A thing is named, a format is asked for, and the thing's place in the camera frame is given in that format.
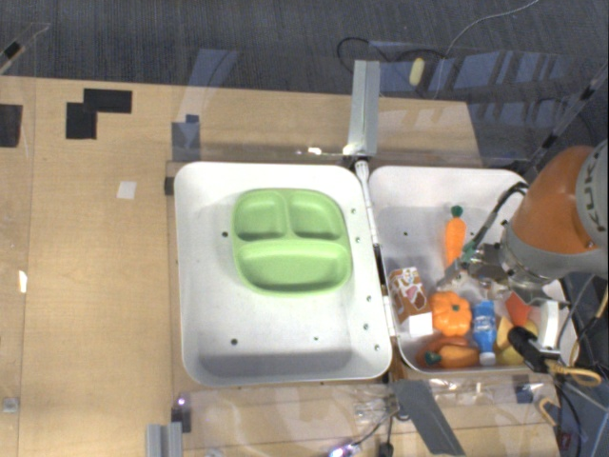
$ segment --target orange pumpkin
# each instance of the orange pumpkin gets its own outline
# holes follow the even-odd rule
[[[433,327],[442,335],[465,335],[472,322],[469,303],[453,291],[438,292],[429,298]]]

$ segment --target toy carrot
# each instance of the toy carrot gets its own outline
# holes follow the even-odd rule
[[[461,218],[463,209],[459,205],[456,205],[450,209],[450,213],[453,218],[446,224],[444,235],[446,264],[448,266],[461,256],[463,244],[465,242],[465,231],[467,230],[467,226]]]

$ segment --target bottle cap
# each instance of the bottle cap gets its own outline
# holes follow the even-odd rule
[[[480,364],[482,366],[494,366],[496,362],[495,352],[483,352],[480,354]]]

